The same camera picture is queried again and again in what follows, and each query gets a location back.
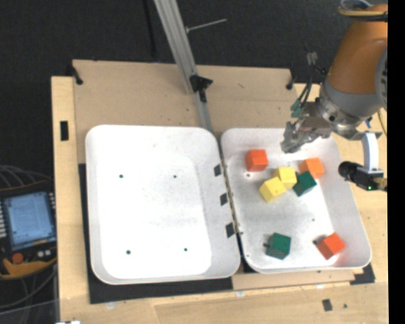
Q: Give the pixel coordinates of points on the red cube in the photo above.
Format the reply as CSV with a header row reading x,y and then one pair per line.
x,y
256,160
331,245

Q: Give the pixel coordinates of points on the green cube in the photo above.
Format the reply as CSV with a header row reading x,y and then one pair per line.
x,y
304,183
278,245

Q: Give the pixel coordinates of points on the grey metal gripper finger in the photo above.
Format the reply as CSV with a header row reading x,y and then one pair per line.
x,y
298,143
287,139

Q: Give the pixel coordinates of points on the brown cardboard board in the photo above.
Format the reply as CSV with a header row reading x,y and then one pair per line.
x,y
138,93

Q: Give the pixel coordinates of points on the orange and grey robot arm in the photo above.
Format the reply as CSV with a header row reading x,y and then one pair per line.
x,y
356,59

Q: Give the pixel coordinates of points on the orange cube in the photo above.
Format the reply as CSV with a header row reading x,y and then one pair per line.
x,y
313,167

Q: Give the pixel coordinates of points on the white plastic tray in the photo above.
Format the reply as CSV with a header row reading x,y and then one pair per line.
x,y
155,208
290,221

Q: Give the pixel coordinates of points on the yellow cube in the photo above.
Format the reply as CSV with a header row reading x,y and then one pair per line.
x,y
287,175
272,189

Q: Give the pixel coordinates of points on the black cylinder on white bracket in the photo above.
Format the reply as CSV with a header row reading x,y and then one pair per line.
x,y
361,172

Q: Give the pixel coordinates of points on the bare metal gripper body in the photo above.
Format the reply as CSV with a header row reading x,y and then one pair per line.
x,y
324,121

